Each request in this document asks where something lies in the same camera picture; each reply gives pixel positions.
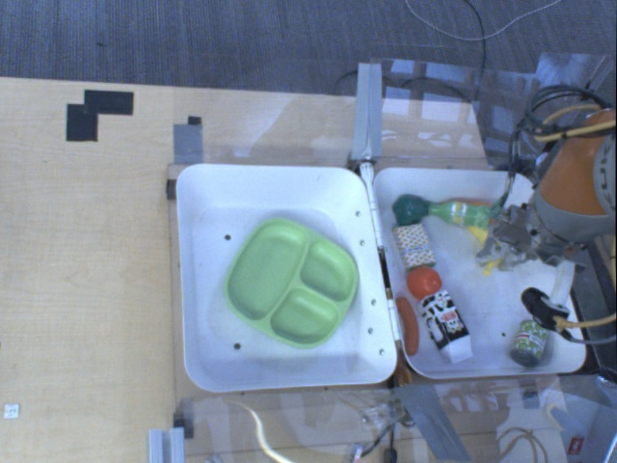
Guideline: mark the white patterned packet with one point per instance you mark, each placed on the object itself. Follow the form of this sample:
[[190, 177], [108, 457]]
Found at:
[[413, 246]]

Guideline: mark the green divided plate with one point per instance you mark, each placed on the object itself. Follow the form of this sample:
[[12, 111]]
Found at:
[[284, 278]]

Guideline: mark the orange sausage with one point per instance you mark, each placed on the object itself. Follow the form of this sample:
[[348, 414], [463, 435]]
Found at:
[[409, 326]]

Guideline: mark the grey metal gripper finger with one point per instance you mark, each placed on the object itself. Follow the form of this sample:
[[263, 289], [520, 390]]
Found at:
[[488, 253], [512, 261]]

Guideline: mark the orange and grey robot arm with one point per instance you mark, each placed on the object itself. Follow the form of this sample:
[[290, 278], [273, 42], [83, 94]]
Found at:
[[573, 181]]

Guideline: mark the yellow banana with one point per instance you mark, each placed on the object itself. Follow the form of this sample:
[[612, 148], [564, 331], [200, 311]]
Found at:
[[478, 233]]

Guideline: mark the green bottle with dark cap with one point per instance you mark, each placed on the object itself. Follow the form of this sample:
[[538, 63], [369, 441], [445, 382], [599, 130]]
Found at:
[[453, 212]]

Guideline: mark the cow print milk carton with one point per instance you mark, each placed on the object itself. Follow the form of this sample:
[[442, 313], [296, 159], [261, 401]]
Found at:
[[443, 323]]

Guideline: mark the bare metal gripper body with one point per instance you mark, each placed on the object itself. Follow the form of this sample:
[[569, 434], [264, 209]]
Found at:
[[518, 232]]

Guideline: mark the orange-red ball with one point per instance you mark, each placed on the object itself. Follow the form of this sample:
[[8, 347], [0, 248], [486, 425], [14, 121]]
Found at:
[[424, 282]]

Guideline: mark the green and white can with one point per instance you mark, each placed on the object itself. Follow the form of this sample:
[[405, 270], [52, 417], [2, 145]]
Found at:
[[529, 343]]

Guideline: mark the white plastic tray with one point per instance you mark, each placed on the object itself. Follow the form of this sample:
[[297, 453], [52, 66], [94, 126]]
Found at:
[[487, 316], [207, 307]]

